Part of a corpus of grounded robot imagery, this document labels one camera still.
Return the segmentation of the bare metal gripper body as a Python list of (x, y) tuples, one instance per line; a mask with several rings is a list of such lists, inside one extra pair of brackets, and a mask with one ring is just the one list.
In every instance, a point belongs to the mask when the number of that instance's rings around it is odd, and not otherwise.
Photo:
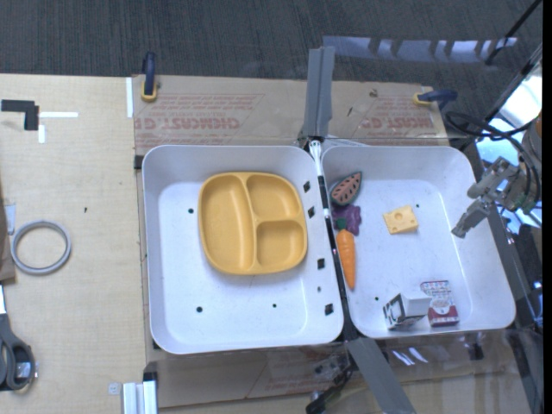
[(536, 206), (535, 193), (535, 184), (518, 167), (517, 176), (504, 181), (499, 187), (499, 195), (493, 199), (508, 211), (519, 210), (524, 214), (530, 214)]

